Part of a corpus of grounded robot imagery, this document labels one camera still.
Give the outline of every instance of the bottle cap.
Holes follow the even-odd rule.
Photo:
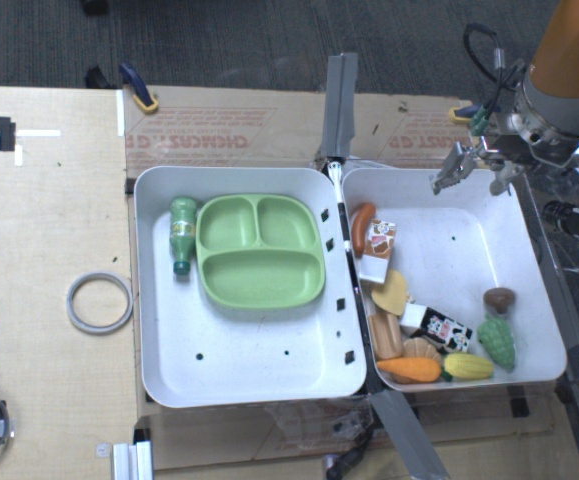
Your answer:
[[[188,261],[175,261],[173,264],[173,271],[178,276],[186,276],[189,275],[189,270],[191,269],[191,265]]]

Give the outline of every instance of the beige tabletop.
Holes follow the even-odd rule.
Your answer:
[[[133,325],[84,334],[69,321],[65,297],[86,272],[131,278],[117,92],[0,88],[0,116],[29,135],[18,140],[22,156],[0,152],[0,397],[15,430],[0,453],[0,479],[110,478],[110,446],[131,443],[137,420]],[[98,324],[124,309],[122,294],[100,281],[83,287],[75,303]],[[547,430],[438,443],[451,477],[579,478],[564,407],[555,396],[544,403]],[[315,479],[322,458],[154,476]],[[376,449],[347,478],[406,477],[395,450]]]

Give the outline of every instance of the white ring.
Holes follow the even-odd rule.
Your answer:
[[[76,315],[76,312],[73,310],[73,298],[83,284],[89,281],[111,281],[112,283],[116,284],[120,289],[124,292],[125,298],[127,299],[127,308],[125,309],[124,314],[110,325],[91,325],[87,322],[84,322]],[[114,274],[113,272],[107,272],[104,270],[96,270],[94,272],[88,272],[86,274],[81,275],[78,277],[71,286],[69,287],[69,292],[67,293],[67,315],[69,315],[69,319],[71,323],[82,332],[86,332],[88,334],[109,334],[120,327],[122,327],[127,320],[131,317],[131,312],[133,310],[133,295],[131,294],[131,288],[129,287],[129,283],[127,283],[124,279],[122,279],[118,274]]]

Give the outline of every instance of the green bottle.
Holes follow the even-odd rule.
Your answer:
[[[177,197],[169,209],[169,243],[175,258],[173,271],[179,276],[186,276],[189,275],[190,260],[196,245],[196,202],[189,197]]]

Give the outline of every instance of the divided green plate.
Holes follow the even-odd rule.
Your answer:
[[[307,304],[325,282],[316,222],[287,196],[239,194],[206,203],[196,223],[196,258],[207,294],[235,309]]]

